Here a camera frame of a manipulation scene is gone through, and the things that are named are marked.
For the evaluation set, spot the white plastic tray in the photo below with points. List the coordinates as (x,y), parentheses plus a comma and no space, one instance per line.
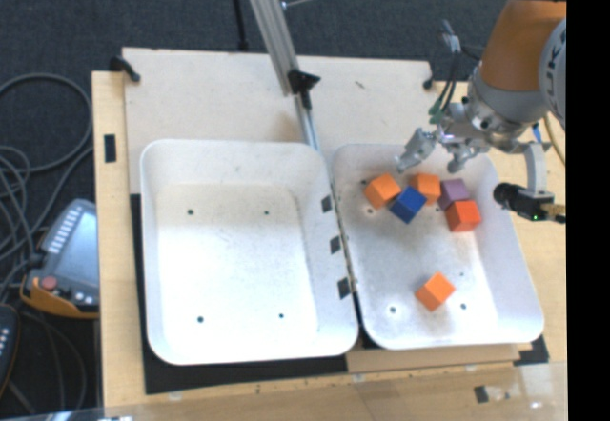
(410,252)
(229,257)

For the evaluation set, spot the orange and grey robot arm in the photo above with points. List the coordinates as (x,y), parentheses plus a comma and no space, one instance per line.
(517,43)

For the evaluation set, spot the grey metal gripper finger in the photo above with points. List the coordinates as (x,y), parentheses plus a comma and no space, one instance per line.
(415,150)
(461,158)

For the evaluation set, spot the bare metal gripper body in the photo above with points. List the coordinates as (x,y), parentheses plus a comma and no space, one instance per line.
(469,126)

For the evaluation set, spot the orange cube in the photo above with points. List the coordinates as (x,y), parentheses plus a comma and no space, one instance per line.
(381,190)
(463,216)
(433,291)
(427,186)

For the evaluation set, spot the purple cube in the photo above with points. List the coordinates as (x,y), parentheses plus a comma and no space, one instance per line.
(455,191)

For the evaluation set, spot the blue cube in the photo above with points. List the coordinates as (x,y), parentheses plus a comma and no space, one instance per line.
(408,206)

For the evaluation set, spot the pale wood board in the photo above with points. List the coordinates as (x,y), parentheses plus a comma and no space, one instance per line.
(214,95)

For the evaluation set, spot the black cylinder on white bracket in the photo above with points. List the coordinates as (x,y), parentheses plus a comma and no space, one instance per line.
(524,200)

